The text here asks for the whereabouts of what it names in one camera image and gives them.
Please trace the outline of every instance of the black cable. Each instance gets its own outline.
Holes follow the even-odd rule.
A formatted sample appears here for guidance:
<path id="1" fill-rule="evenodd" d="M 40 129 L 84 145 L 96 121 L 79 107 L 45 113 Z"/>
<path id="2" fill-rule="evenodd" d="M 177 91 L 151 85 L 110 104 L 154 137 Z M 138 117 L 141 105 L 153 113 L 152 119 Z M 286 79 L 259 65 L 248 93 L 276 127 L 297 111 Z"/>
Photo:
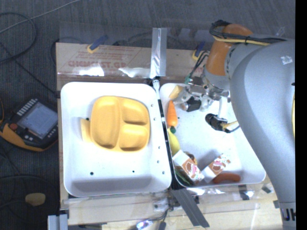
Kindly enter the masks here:
<path id="1" fill-rule="evenodd" d="M 4 59 L 0 59 L 0 63 L 2 63 L 2 62 L 4 62 L 4 61 L 7 61 L 7 60 L 10 60 L 10 59 L 12 59 L 12 58 L 16 58 L 16 57 L 22 55 L 23 53 L 25 53 L 26 51 L 28 51 L 28 50 L 33 46 L 33 44 L 34 44 L 34 42 L 35 42 L 35 40 L 36 40 L 36 37 L 37 37 L 37 28 L 36 28 L 34 22 L 31 20 L 31 18 L 27 17 L 27 16 L 24 15 L 24 14 L 17 13 L 17 12 L 2 12 L 2 13 L 0 13 L 0 17 L 3 16 L 3 15 L 8 15 L 8 14 L 18 15 L 18 16 L 21 16 L 21 17 L 25 18 L 25 19 L 31 24 L 32 30 L 33 30 L 33 34 L 34 34 L 34 35 L 33 35 L 33 38 L 32 38 L 32 40 L 31 40 L 30 45 L 28 45 L 25 49 L 23 49 L 21 52 L 19 52 L 19 53 L 17 53 L 17 54 L 14 54 L 14 55 L 11 55 L 11 54 L 10 54 L 9 57 L 6 57 L 6 58 L 4 58 Z"/>
<path id="2" fill-rule="evenodd" d="M 158 221 L 158 220 L 163 220 L 163 219 L 165 220 L 168 211 L 169 211 L 169 208 L 163 213 L 163 215 L 161 215 L 157 218 L 150 218 L 148 220 L 150 220 L 150 221 Z"/>
<path id="3" fill-rule="evenodd" d="M 14 176 L 0 177 L 0 182 L 1 182 L 1 181 L 16 180 L 16 179 L 21 179 L 21 180 L 27 180 L 27 179 L 37 180 L 37 181 L 42 182 L 43 184 L 49 186 L 49 187 L 52 189 L 53 194 L 55 195 L 56 201 L 57 201 L 57 203 L 55 204 L 54 209 L 52 209 L 52 212 L 53 212 L 54 214 L 57 213 L 58 208 L 59 208 L 58 191 L 57 191 L 56 187 L 55 187 L 53 184 L 51 184 L 50 182 L 48 182 L 47 180 L 45 180 L 45 179 L 43 179 L 43 178 L 41 178 L 41 177 L 34 176 L 34 175 L 14 175 Z M 15 215 L 19 220 L 21 220 L 22 222 L 25 222 L 25 223 L 27 223 L 27 224 L 43 223 L 43 222 L 46 222 L 46 221 L 47 221 L 47 219 L 45 219 L 45 220 L 37 221 L 36 223 L 34 223 L 34 222 L 29 222 L 29 221 L 27 221 L 27 220 L 25 220 L 25 219 L 19 217 L 19 216 L 16 215 L 16 214 L 14 214 L 14 215 Z"/>
<path id="4" fill-rule="evenodd" d="M 59 7 L 55 8 L 55 9 L 52 9 L 52 10 L 49 10 L 49 11 L 47 11 L 47 12 L 45 12 L 45 13 L 42 13 L 42 14 L 39 14 L 39 15 L 37 15 L 37 16 L 31 17 L 31 19 L 36 19 L 36 18 L 39 18 L 39 17 L 44 16 L 44 15 L 46 15 L 46 14 L 50 14 L 50 13 L 52 13 L 52 12 L 55 12 L 55 11 L 60 10 L 60 9 L 62 9 L 62 8 L 65 8 L 65 7 L 68 6 L 68 5 L 71 5 L 71 4 L 74 4 L 74 3 L 76 3 L 76 2 L 80 2 L 80 1 L 82 1 L 82 0 L 74 0 L 74 1 L 68 2 L 68 3 L 66 3 L 66 4 L 64 4 L 64 5 L 62 5 L 62 6 L 59 6 Z M 26 22 L 26 21 L 27 21 L 27 20 L 20 21 L 20 22 L 14 24 L 14 25 L 11 25 L 11 26 L 9 26 L 9 27 L 7 27 L 7 28 L 1 30 L 0 33 L 1 33 L 1 32 L 5 32 L 5 31 L 7 31 L 7 30 L 9 30 L 9 29 L 11 29 L 11 28 L 13 28 L 13 27 L 15 27 L 15 26 L 21 24 L 21 23 Z"/>
<path id="5" fill-rule="evenodd" d="M 158 230 L 165 230 L 165 228 L 166 228 L 166 223 L 164 221 L 161 221 Z"/>
<path id="6" fill-rule="evenodd" d="M 169 211 L 169 209 L 167 209 L 167 211 L 165 212 L 165 215 L 164 215 L 164 217 L 163 217 L 163 219 L 162 219 L 162 222 L 164 222 L 164 221 L 165 221 L 165 219 L 166 219 L 166 217 L 167 217 L 167 213 L 168 213 L 168 211 Z"/>
<path id="7" fill-rule="evenodd" d="M 261 43 L 267 43 L 267 44 L 273 44 L 281 41 L 286 41 L 283 38 L 277 38 L 277 37 L 266 37 L 266 38 L 256 38 L 256 37 L 251 37 L 251 36 L 244 36 L 244 35 L 238 35 L 238 34 L 230 34 L 230 33 L 223 33 L 219 32 L 216 30 L 217 27 L 225 27 L 231 23 L 223 21 L 223 20 L 218 20 L 214 23 L 212 23 L 209 33 L 213 36 L 216 36 L 218 38 L 223 38 L 223 39 L 237 39 L 237 40 L 245 40 L 245 41 L 255 41 L 255 42 L 261 42 Z"/>
<path id="8" fill-rule="evenodd" d="M 189 74 L 189 77 L 191 78 L 192 75 L 194 74 L 194 72 L 196 71 L 196 69 L 202 64 L 202 62 L 205 60 L 205 58 L 208 57 L 208 54 L 206 54 L 205 51 L 203 51 L 201 53 L 201 55 L 198 57 L 198 60 L 193 68 L 193 70 L 191 71 L 191 73 Z"/>
<path id="9" fill-rule="evenodd" d="M 236 131 L 236 130 L 239 129 L 239 128 L 240 128 L 240 126 L 237 126 L 236 128 L 234 128 L 234 129 L 232 129 L 232 130 L 225 129 L 225 132 L 226 132 L 227 134 L 229 134 L 229 133 L 232 133 L 232 132 Z"/>
<path id="10" fill-rule="evenodd" d="M 144 40 L 144 39 L 152 40 L 152 38 L 146 38 L 146 37 L 151 36 L 152 33 L 153 33 L 152 31 L 148 31 L 148 32 L 145 32 L 145 33 L 139 33 L 139 34 L 136 34 L 136 35 L 129 37 L 127 40 L 125 40 L 125 39 L 118 40 L 118 41 L 114 42 L 112 45 L 113 46 L 129 46 L 132 43 L 136 43 L 136 42 Z M 172 37 L 172 36 L 169 36 L 169 35 L 167 35 L 166 38 L 167 38 L 167 43 L 170 43 L 171 45 L 173 45 L 175 47 L 177 45 L 182 47 L 182 48 L 185 48 L 187 46 L 186 44 L 182 43 L 178 38 L 175 38 L 175 37 Z"/>
<path id="11" fill-rule="evenodd" d="M 57 66 L 57 62 L 56 62 L 56 60 L 52 56 L 52 50 L 53 50 L 53 47 L 55 46 L 55 44 L 57 42 L 59 42 L 60 40 L 63 40 L 63 39 L 73 39 L 73 40 L 79 41 L 79 43 L 81 43 L 81 44 L 84 44 L 84 42 L 81 39 L 75 38 L 75 37 L 71 37 L 71 36 L 61 37 L 61 38 L 58 38 L 58 39 L 54 40 L 52 42 L 52 44 L 50 46 L 50 50 L 49 50 L 49 57 L 50 57 L 50 60 L 52 61 L 52 64 L 53 64 L 54 67 Z"/>
<path id="12" fill-rule="evenodd" d="M 4 158 L 5 161 L 7 161 L 11 167 L 11 170 L 13 171 L 13 173 L 17 173 L 18 175 L 20 175 L 17 167 L 12 163 L 12 161 L 10 160 L 10 158 L 7 156 L 7 154 L 5 152 L 3 152 L 4 154 L 0 153 L 0 156 Z"/>
<path id="13" fill-rule="evenodd" d="M 34 78 L 38 83 L 40 83 L 43 87 L 45 87 L 48 91 L 50 91 L 52 94 L 55 95 L 55 91 L 53 91 L 52 89 L 50 89 L 48 86 L 46 86 L 40 79 L 38 79 L 34 74 L 32 74 L 27 68 L 25 68 L 16 58 L 15 56 L 13 56 L 8 49 L 2 44 L 0 43 L 0 45 L 5 49 L 5 51 L 11 56 L 11 59 L 14 60 L 14 62 L 21 67 L 24 71 L 26 71 L 32 78 Z"/>
<path id="14" fill-rule="evenodd" d="M 53 91 L 52 89 L 50 89 L 48 86 L 46 86 L 40 79 L 38 79 L 34 74 L 32 74 L 28 69 L 26 69 L 19 61 L 17 61 L 17 57 L 19 57 L 21 54 L 25 53 L 26 51 L 28 51 L 34 44 L 35 40 L 36 40 L 36 36 L 37 36 L 37 28 L 34 24 L 34 22 L 27 16 L 23 15 L 23 14 L 20 14 L 20 13 L 16 13 L 16 12 L 3 12 L 3 13 L 0 13 L 0 16 L 1 15 L 6 15 L 6 14 L 17 14 L 19 16 L 22 16 L 24 17 L 26 20 L 28 20 L 31 25 L 32 25 L 32 29 L 33 29 L 33 32 L 34 32 L 34 36 L 32 38 L 32 41 L 31 41 L 31 44 L 26 47 L 24 50 L 22 50 L 22 52 L 19 52 L 17 54 L 11 54 L 10 51 L 5 47 L 5 45 L 3 43 L 0 42 L 0 46 L 2 46 L 2 48 L 6 51 L 6 53 L 9 55 L 9 57 L 6 57 L 4 59 L 0 59 L 0 63 L 3 63 L 7 60 L 14 60 L 14 62 L 19 66 L 21 67 L 24 71 L 26 71 L 32 78 L 34 78 L 38 83 L 40 83 L 43 87 L 45 87 L 48 91 L 50 91 L 54 96 L 56 94 L 56 91 Z"/>
<path id="15" fill-rule="evenodd" d="M 0 211 L 3 210 L 5 207 L 10 206 L 12 204 L 16 204 L 16 203 L 26 203 L 26 202 L 23 201 L 23 200 L 14 200 L 14 201 L 7 202 L 7 203 L 5 203 L 3 205 L 0 205 Z"/>

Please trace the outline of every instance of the yellow compartment plate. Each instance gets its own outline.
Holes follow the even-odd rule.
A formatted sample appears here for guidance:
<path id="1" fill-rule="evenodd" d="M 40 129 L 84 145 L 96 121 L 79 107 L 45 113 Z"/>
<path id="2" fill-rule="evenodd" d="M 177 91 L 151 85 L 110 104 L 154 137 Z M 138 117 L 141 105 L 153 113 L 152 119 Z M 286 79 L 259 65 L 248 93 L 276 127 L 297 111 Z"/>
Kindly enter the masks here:
<path id="1" fill-rule="evenodd" d="M 139 151 L 148 144 L 149 113 L 134 99 L 102 96 L 93 106 L 91 119 L 81 120 L 82 137 L 112 151 Z"/>

